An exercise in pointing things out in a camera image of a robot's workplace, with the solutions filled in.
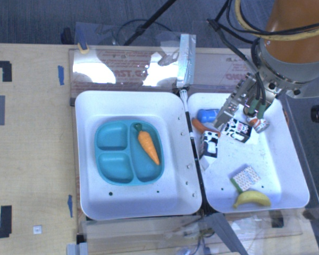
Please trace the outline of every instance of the blue plate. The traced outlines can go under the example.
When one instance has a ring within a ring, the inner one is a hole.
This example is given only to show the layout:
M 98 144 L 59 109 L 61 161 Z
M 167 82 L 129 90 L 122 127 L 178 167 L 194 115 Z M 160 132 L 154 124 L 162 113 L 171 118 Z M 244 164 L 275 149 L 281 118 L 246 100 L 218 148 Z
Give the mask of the blue plate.
M 156 165 L 138 141 L 135 124 L 142 124 L 154 143 Z M 95 134 L 95 157 L 100 176 L 117 185 L 143 185 L 157 181 L 164 171 L 163 148 L 158 131 L 140 120 L 120 120 L 102 124 Z

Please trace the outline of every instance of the wooden table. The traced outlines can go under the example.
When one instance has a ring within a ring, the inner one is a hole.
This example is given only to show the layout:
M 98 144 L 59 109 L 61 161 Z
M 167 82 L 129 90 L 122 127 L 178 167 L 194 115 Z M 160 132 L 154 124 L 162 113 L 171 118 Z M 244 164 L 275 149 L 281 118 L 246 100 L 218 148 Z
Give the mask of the wooden table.
M 76 241 L 70 48 L 0 44 L 0 61 L 12 64 L 12 82 L 3 82 L 0 68 L 0 96 L 5 96 L 4 125 L 0 125 L 0 214 L 1 206 L 12 206 L 12 232 L 0 239 L 0 254 L 66 254 L 66 245 Z M 64 85 L 58 66 L 64 68 Z M 243 238 L 242 243 L 250 254 L 319 254 L 309 221 L 302 215 L 297 219 L 301 234 Z M 39 225 L 42 233 L 36 227 L 35 234 L 33 227 Z M 211 243 L 211 247 L 215 253 L 229 252 L 223 243 Z M 173 254 L 173 249 L 143 253 Z

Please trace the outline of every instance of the yellow banana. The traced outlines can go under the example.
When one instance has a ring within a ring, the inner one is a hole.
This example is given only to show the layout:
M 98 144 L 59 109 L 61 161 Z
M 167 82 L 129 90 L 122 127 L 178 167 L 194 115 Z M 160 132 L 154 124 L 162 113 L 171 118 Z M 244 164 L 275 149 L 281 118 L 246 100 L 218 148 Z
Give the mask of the yellow banana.
M 270 206 L 271 201 L 268 196 L 259 191 L 245 191 L 239 194 L 236 203 L 233 205 L 237 208 L 240 204 L 254 202 L 262 206 Z

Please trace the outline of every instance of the blue bottle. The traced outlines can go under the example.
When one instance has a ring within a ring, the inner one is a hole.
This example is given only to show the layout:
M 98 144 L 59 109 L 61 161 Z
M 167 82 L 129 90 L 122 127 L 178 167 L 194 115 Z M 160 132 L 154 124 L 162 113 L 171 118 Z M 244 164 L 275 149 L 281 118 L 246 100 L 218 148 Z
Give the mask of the blue bottle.
M 219 111 L 220 110 L 218 108 L 217 109 L 200 109 L 197 112 L 197 119 L 201 123 L 213 122 L 216 119 Z

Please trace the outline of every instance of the carrot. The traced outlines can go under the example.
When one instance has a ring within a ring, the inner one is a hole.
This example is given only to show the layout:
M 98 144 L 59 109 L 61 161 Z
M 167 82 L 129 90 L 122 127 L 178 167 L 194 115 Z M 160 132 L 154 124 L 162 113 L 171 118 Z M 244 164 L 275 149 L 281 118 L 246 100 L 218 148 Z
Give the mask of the carrot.
M 219 135 L 219 137 L 221 137 L 220 131 L 218 131 L 218 130 L 212 130 L 212 129 L 206 127 L 204 124 L 202 124 L 202 123 L 201 123 L 198 119 L 196 119 L 196 118 L 193 118 L 193 119 L 191 120 L 191 123 L 192 123 L 192 125 L 198 130 L 198 132 L 201 133 L 201 134 L 202 134 L 203 132 L 205 132 L 205 131 L 210 131 L 210 132 L 216 132 L 216 133 Z
M 149 132 L 143 131 L 141 124 L 136 124 L 135 129 L 138 131 L 138 141 L 144 151 L 149 155 L 155 164 L 160 165 L 160 159 L 158 158 L 156 148 Z

